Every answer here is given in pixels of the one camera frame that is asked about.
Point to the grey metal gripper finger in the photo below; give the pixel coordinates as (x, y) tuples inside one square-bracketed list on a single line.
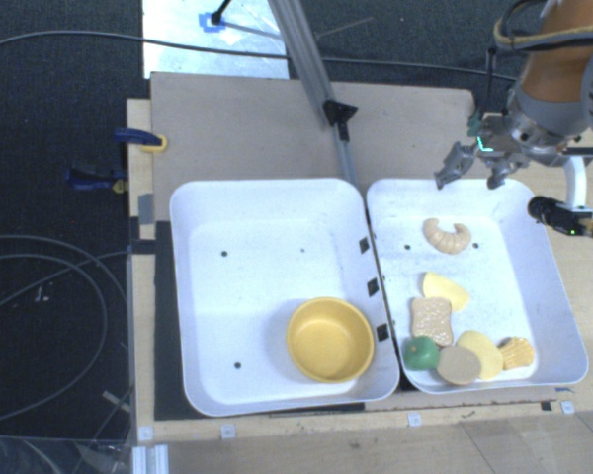
[(455, 163), (500, 172)]

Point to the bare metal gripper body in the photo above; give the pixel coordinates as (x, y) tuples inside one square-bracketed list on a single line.
[(504, 141)]

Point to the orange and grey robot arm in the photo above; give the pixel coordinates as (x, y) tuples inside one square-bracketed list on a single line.
[(556, 67)]

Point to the beige croissant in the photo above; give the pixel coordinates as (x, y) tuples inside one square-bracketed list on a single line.
[(447, 242)]

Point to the white plastic tray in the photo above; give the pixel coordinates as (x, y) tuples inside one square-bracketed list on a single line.
[(247, 289), (514, 284)]

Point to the yellow potato chip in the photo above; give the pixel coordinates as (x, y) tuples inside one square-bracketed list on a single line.
[(447, 289), (482, 353)]

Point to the brown toast slice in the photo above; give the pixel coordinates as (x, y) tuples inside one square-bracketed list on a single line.
[(431, 320)]

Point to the yellow ridged crisp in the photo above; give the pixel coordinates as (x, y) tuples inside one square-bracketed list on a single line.
[(516, 353)]

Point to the green round vegetable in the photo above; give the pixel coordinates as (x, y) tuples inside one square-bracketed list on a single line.
[(419, 354)]

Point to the brown round biscuit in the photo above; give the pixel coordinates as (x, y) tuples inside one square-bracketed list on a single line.
[(458, 366)]

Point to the brown cardboard board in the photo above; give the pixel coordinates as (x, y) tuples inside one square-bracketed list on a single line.
[(252, 131)]

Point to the yellow bowl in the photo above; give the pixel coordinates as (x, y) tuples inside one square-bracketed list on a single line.
[(328, 341)]

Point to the black cylinder on white bracket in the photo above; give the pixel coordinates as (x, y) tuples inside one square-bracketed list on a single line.
[(575, 181)]

